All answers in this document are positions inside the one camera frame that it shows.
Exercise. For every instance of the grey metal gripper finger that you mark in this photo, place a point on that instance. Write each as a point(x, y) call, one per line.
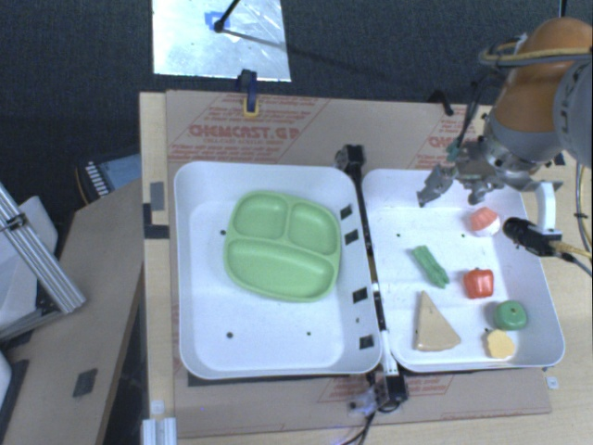
point(434, 185)
point(478, 194)

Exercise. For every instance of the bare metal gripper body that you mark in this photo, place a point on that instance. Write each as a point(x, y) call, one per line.
point(486, 165)

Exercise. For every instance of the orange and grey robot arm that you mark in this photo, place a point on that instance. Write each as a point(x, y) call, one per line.
point(533, 91)

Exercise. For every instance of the orange and white toy sushi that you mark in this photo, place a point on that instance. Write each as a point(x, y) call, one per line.
point(485, 221)

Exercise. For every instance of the white plastic tray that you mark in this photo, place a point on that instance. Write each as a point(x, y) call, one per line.
point(259, 341)
point(463, 248)

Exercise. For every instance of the green toy asparagus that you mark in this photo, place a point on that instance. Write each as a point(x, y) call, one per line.
point(431, 265)

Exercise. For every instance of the red toy bell pepper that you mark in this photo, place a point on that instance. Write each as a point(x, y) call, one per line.
point(478, 283)

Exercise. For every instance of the thin black and white rod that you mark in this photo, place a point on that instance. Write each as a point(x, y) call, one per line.
point(368, 248)

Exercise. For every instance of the green toy apple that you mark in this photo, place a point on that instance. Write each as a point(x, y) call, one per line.
point(510, 315)

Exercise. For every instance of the tan toy pizza slice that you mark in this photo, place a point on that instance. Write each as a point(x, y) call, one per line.
point(432, 329)

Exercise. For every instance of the brown cardboard board red print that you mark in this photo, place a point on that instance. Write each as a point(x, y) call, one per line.
point(296, 128)

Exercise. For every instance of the yellow toy pear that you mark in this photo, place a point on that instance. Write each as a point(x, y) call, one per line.
point(500, 344)

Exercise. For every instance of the green divided plate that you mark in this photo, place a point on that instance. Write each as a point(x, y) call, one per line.
point(282, 248)

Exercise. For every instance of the black cylinder on white bracket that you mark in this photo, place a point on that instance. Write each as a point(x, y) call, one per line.
point(533, 230)

